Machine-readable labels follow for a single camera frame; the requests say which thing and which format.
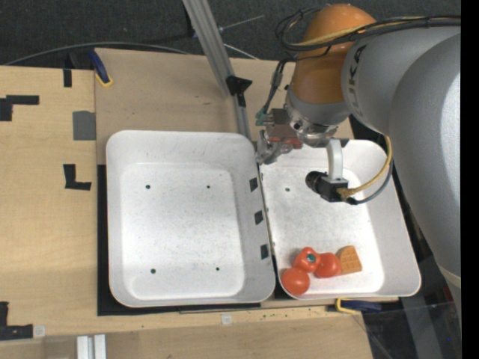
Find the metal rod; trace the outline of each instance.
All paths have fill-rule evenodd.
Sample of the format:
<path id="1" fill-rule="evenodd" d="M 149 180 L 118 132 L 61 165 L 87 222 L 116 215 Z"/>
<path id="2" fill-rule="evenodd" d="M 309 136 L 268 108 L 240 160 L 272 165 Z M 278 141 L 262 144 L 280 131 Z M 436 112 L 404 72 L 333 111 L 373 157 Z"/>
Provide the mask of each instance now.
<path id="1" fill-rule="evenodd" d="M 234 76 L 234 71 L 208 1 L 183 0 L 183 4 L 198 35 L 204 54 L 210 62 L 222 94 L 230 96 L 226 78 Z M 236 96 L 233 96 L 233 104 L 237 117 L 238 132 L 251 139 L 246 109 L 239 106 Z"/>
<path id="2" fill-rule="evenodd" d="M 262 18 L 264 18 L 264 15 L 252 17 L 251 19 L 246 19 L 246 20 L 243 20 L 243 21 L 235 22 L 235 23 L 230 24 L 230 25 L 226 25 L 225 27 L 221 27 L 221 30 L 224 31 L 225 29 L 233 28 L 233 27 L 236 27 L 238 25 L 246 24 L 247 22 L 255 21 L 255 20 L 258 20 L 258 19 L 262 19 Z"/>

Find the orange biscuit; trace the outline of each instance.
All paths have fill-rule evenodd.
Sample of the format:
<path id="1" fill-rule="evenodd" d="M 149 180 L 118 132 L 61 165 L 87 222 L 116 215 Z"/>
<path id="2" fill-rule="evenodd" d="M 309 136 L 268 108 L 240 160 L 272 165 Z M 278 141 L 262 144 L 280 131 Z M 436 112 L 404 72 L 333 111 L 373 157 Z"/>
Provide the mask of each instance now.
<path id="1" fill-rule="evenodd" d="M 340 248 L 336 253 L 336 257 L 341 261 L 343 274 L 351 274 L 362 270 L 362 264 L 354 246 Z"/>

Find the black cable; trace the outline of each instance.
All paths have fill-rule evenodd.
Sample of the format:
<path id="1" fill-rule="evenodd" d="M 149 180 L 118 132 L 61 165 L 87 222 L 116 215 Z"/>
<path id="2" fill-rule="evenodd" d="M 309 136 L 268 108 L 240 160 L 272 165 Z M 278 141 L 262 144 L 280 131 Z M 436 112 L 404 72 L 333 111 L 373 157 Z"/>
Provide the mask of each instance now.
<path id="1" fill-rule="evenodd" d="M 287 40 L 287 33 L 298 22 L 304 19 L 305 16 L 319 12 L 322 8 L 311 7 L 290 15 L 278 23 L 275 30 L 275 36 L 280 44 L 288 51 L 305 52 L 318 48 L 334 46 L 340 43 L 350 41 L 357 41 L 365 37 L 374 36 L 378 34 L 390 33 L 393 31 L 401 31 L 411 28 L 432 28 L 437 26 L 460 26 L 461 16 L 458 15 L 441 15 L 441 16 L 421 16 L 421 17 L 395 17 L 380 20 L 361 28 L 356 29 L 345 35 L 336 37 L 333 40 L 325 41 L 323 43 L 311 45 L 296 45 Z"/>
<path id="2" fill-rule="evenodd" d="M 344 202 L 348 203 L 349 205 L 361 205 L 363 203 L 369 202 L 370 200 L 373 200 L 374 198 L 376 198 L 378 195 L 381 194 L 384 188 L 388 185 L 389 180 L 391 179 L 391 176 L 392 176 L 393 166 L 394 166 L 394 163 L 393 161 L 391 161 L 391 163 L 389 164 L 388 174 L 384 182 L 372 195 L 370 195 L 369 197 L 363 198 L 362 200 L 356 200 L 353 197 L 348 197 L 344 200 Z"/>
<path id="3" fill-rule="evenodd" d="M 268 98 L 266 100 L 266 104 L 264 104 L 264 107 L 263 107 L 263 113 L 268 112 L 269 104 L 271 103 L 272 98 L 275 96 L 275 93 L 278 90 L 279 85 L 280 85 L 279 82 L 278 82 L 279 76 L 282 75 L 282 73 L 283 73 L 284 65 L 286 65 L 286 63 L 288 63 L 290 61 L 294 61 L 294 60 L 292 58 L 284 58 L 284 59 L 282 59 L 278 62 L 278 65 L 276 65 L 275 74 L 273 75 L 273 81 L 272 81 L 272 84 L 271 84 L 271 88 L 269 89 L 269 95 L 268 95 Z"/>
<path id="4" fill-rule="evenodd" d="M 323 53 L 321 53 L 320 55 L 297 58 L 297 59 L 296 59 L 296 62 L 298 62 L 298 61 L 303 61 L 303 60 L 309 60 L 310 58 L 321 58 L 321 57 L 324 57 L 324 56 L 326 56 L 326 55 L 329 53 L 330 50 L 331 50 L 331 46 L 328 46 L 328 47 L 326 48 L 326 50 L 325 50 Z"/>
<path id="5" fill-rule="evenodd" d="M 115 48 L 121 48 L 121 49 L 123 48 L 150 49 L 155 51 L 180 53 L 182 55 L 189 54 L 188 52 L 184 52 L 180 49 L 170 48 L 169 46 L 150 45 L 150 44 L 142 44 L 142 43 L 125 43 L 122 41 L 108 41 L 108 42 L 100 42 L 100 43 L 84 43 L 84 44 L 76 44 L 76 45 L 70 45 L 70 46 L 62 46 L 60 48 L 50 49 L 47 51 L 35 53 L 34 55 L 18 58 L 4 65 L 17 65 L 24 61 L 32 60 L 34 58 L 39 58 L 39 57 L 43 57 L 47 55 L 54 55 L 55 53 L 62 53 L 62 52 L 70 51 L 73 49 L 95 48 L 98 46 L 104 46 L 109 48 L 115 47 Z"/>

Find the wooden table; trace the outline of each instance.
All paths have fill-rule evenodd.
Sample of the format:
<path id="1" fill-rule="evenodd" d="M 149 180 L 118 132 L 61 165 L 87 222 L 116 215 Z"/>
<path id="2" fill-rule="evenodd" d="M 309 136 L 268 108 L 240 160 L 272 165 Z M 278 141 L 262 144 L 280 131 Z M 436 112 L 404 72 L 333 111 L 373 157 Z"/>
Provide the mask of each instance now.
<path id="1" fill-rule="evenodd" d="M 96 172 L 108 137 L 120 129 L 236 129 L 231 100 L 220 96 L 205 57 L 98 53 L 115 82 L 108 90 L 89 70 L 73 70 L 66 88 L 62 70 L 0 67 L 0 98 L 40 97 L 39 105 L 14 105 L 12 121 L 0 122 L 0 301 L 10 302 L 9 325 L 46 329 L 42 340 L 1 343 L 0 358 L 42 358 L 35 355 L 52 344 L 70 347 L 70 340 L 59 337 L 100 333 L 112 333 L 109 352 L 124 354 L 113 358 L 131 358 L 132 347 L 137 358 L 151 352 L 165 358 L 202 358 L 205 352 L 209 358 L 290 358 L 288 349 L 296 345 L 305 347 L 303 355 L 371 358 L 361 316 L 327 312 L 321 304 L 329 301 L 271 299 L 255 310 L 97 316 Z M 256 137 L 254 114 L 264 104 L 276 63 L 232 62 L 238 76 L 254 81 L 245 97 Z M 286 82 L 292 71 L 292 65 L 285 68 Z M 280 91 L 272 107 L 283 100 Z M 73 140 L 75 111 L 96 112 L 96 141 Z M 338 135 L 352 137 L 348 123 Z M 91 190 L 66 189 L 64 164 L 75 164 L 76 179 L 92 182 Z M 222 325 L 225 312 L 232 325 Z M 229 349 L 228 355 L 213 354 L 214 346 Z"/>

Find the cable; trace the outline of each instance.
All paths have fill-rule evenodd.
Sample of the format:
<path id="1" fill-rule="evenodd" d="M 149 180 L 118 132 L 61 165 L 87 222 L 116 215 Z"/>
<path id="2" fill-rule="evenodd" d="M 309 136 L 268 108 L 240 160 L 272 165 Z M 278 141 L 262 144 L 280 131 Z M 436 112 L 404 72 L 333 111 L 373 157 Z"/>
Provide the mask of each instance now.
<path id="1" fill-rule="evenodd" d="M 290 43 L 287 40 L 287 33 L 291 30 L 291 28 L 296 23 L 302 21 L 306 16 L 317 13 L 320 10 L 322 10 L 321 7 L 301 9 L 298 12 L 282 19 L 282 21 L 278 23 L 275 30 L 275 36 L 283 48 L 292 52 L 305 52 L 318 48 L 334 46 L 340 43 L 357 41 L 364 37 L 390 33 L 393 31 L 402 31 L 411 28 L 431 28 L 437 26 L 461 25 L 461 16 L 458 15 L 395 17 L 380 20 L 368 25 L 344 29 L 342 31 L 308 40 L 303 43 Z"/>
<path id="2" fill-rule="evenodd" d="M 272 76 L 271 88 L 269 89 L 269 95 L 266 100 L 266 104 L 264 104 L 264 107 L 263 107 L 263 113 L 268 112 L 269 104 L 271 103 L 272 98 L 275 96 L 275 93 L 278 90 L 279 85 L 281 84 L 281 80 L 283 78 L 284 65 L 286 65 L 286 63 L 290 61 L 293 61 L 293 59 L 284 58 L 283 60 L 280 60 L 278 62 L 278 65 L 276 66 L 275 72 L 273 73 L 273 76 Z"/>
<path id="3" fill-rule="evenodd" d="M 242 20 L 242 21 L 239 21 L 239 22 L 234 22 L 233 24 L 229 24 L 229 25 L 226 25 L 225 27 L 220 27 L 220 28 L 221 28 L 222 31 L 224 31 L 225 29 L 233 28 L 233 27 L 236 27 L 238 25 L 243 25 L 243 24 L 246 24 L 248 22 L 255 21 L 255 20 L 258 20 L 258 19 L 262 19 L 262 18 L 264 18 L 264 15 L 259 15 L 259 16 L 252 17 L 251 19 L 246 19 L 246 20 Z"/>
<path id="4" fill-rule="evenodd" d="M 326 56 L 326 55 L 329 53 L 330 50 L 331 50 L 331 46 L 328 46 L 328 47 L 326 48 L 326 50 L 325 50 L 323 53 L 321 53 L 320 55 L 306 56 L 306 57 L 296 58 L 296 63 L 299 62 L 299 61 L 303 61 L 303 60 L 309 60 L 310 58 L 321 58 L 321 57 L 324 57 L 324 56 Z"/>
<path id="5" fill-rule="evenodd" d="M 391 140 L 389 139 L 389 137 L 387 135 L 385 135 L 384 138 L 385 138 L 385 141 L 386 141 L 386 146 L 388 148 L 388 155 L 386 156 L 385 163 L 382 166 L 379 173 L 375 177 L 373 177 L 372 179 L 367 181 L 364 185 L 358 186 L 357 188 L 338 188 L 338 189 L 336 189 L 336 191 L 339 193 L 339 195 L 342 198 L 348 198 L 348 197 L 356 194 L 359 191 L 363 191 L 366 188 L 369 188 L 371 185 L 376 183 L 377 180 L 386 172 L 386 170 L 388 169 L 388 166 L 392 165 L 392 163 L 391 163 L 391 159 L 392 159 Z"/>
<path id="6" fill-rule="evenodd" d="M 356 200 L 353 197 L 348 197 L 348 198 L 346 198 L 346 200 L 344 202 L 348 203 L 349 205 L 361 205 L 363 203 L 369 202 L 370 200 L 373 200 L 374 198 L 376 198 L 378 195 L 380 195 L 382 193 L 384 188 L 388 185 L 389 180 L 392 177 L 393 167 L 394 167 L 394 163 L 393 163 L 393 161 L 391 161 L 391 163 L 389 164 L 388 175 L 386 176 L 382 185 L 372 195 L 370 195 L 369 197 L 366 197 L 362 200 Z"/>
<path id="7" fill-rule="evenodd" d="M 44 52 L 39 52 L 33 55 L 25 56 L 23 58 L 18 58 L 17 60 L 10 61 L 4 65 L 17 65 L 24 61 L 32 60 L 34 58 L 39 58 L 46 55 L 54 55 L 55 53 L 62 53 L 62 52 L 70 51 L 73 49 L 94 48 L 97 46 L 118 47 L 118 48 L 125 48 L 125 47 L 143 48 L 143 49 L 151 49 L 156 51 L 180 53 L 182 55 L 189 55 L 188 52 L 184 52 L 180 49 L 170 48 L 169 46 L 150 45 L 150 44 L 142 44 L 142 43 L 125 43 L 122 41 L 108 41 L 108 42 L 100 42 L 100 43 L 84 43 L 84 44 L 76 44 L 76 45 L 70 45 L 70 46 L 62 46 L 60 48 L 50 49 Z"/>
<path id="8" fill-rule="evenodd" d="M 249 58 L 253 58 L 253 59 L 255 59 L 255 60 L 259 60 L 259 58 L 255 57 L 255 56 L 253 56 L 253 55 L 250 55 L 249 53 L 247 53 L 247 52 L 245 52 L 245 51 L 242 51 L 241 49 L 235 48 L 235 47 L 232 46 L 232 45 L 225 44 L 225 43 L 223 43 L 223 45 L 224 45 L 226 48 L 232 49 L 232 50 L 234 50 L 234 51 L 236 51 L 236 52 L 238 52 L 238 53 L 242 53 L 243 55 L 248 56 Z"/>

